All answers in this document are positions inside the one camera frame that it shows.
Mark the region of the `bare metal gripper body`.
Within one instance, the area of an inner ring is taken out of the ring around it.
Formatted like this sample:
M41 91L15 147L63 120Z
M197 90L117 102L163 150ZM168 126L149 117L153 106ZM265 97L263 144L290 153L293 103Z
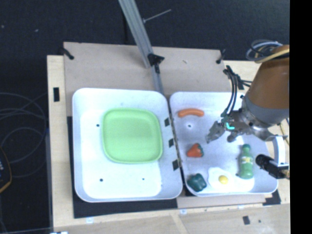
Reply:
M271 132L268 130L270 125L261 122L247 109L234 110L229 114L222 114L220 121L225 132L240 131L242 135L254 135L261 140L270 140Z

